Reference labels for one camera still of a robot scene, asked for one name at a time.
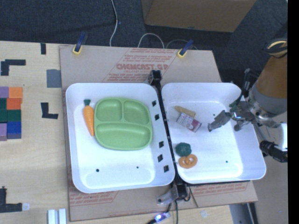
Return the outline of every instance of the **green square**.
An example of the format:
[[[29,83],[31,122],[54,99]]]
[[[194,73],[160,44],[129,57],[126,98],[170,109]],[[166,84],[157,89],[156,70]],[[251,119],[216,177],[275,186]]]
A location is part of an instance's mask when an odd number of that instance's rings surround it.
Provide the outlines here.
[[[6,98],[0,98],[0,110],[6,110]]]
[[[7,123],[7,110],[0,109],[0,123]]]
[[[7,121],[21,121],[21,110],[8,110]]]

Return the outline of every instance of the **white tray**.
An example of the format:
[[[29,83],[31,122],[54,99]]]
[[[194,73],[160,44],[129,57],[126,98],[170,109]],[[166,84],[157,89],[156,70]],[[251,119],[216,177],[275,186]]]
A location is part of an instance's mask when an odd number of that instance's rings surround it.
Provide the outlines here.
[[[144,149],[118,151],[102,147],[86,128],[84,99],[91,107],[103,98],[130,98],[149,109],[153,137]],[[85,193],[164,186],[172,182],[175,170],[155,89],[141,83],[77,83],[66,91],[72,178]]]
[[[179,176],[191,184],[234,182],[260,179],[266,166],[256,133],[251,124],[234,131],[235,121],[230,120],[221,128],[208,131],[208,123],[214,121],[222,110],[229,111],[241,90],[231,83],[169,83],[162,89],[173,149],[180,142],[191,145],[192,154],[198,158],[190,169],[178,165]],[[202,123],[192,132],[176,122],[179,105],[196,112],[195,119]]]

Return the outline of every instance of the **orange square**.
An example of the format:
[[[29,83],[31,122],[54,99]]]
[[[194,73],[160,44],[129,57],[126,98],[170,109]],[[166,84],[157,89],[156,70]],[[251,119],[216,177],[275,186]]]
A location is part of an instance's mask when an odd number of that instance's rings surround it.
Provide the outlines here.
[[[7,98],[6,99],[6,109],[7,110],[20,110],[21,109],[21,99],[20,98]]]
[[[23,89],[22,87],[9,87],[8,98],[20,98],[22,103]]]

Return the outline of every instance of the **black carpet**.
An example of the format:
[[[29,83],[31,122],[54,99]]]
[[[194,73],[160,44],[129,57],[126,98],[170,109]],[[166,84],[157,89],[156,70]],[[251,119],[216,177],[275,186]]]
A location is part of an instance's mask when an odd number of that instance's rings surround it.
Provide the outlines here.
[[[148,26],[143,23],[140,0],[114,0],[119,25],[112,46],[137,47],[145,33],[158,35],[165,44],[174,39],[194,40],[198,49],[212,50],[224,82],[241,86],[245,69],[261,72],[269,59],[263,45],[287,38],[286,0],[258,0],[233,33]],[[87,45],[109,46],[115,27],[111,0],[0,0],[0,40],[75,44],[80,32]],[[169,48],[181,48],[173,42]],[[160,48],[155,36],[140,47]]]

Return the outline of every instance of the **blue clamp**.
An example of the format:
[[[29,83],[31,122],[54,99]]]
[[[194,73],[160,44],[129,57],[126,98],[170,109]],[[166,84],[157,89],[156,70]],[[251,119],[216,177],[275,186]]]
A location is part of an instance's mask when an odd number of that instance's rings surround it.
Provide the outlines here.
[[[88,34],[85,31],[82,31],[80,34],[80,37],[77,41],[77,44],[73,48],[74,54],[76,54],[76,55],[80,54],[80,52],[82,50],[82,46],[85,44],[87,38],[88,38]]]
[[[183,58],[186,55],[186,51],[193,46],[193,40],[190,39],[188,43],[184,46],[184,48],[180,49],[177,53],[179,58]]]

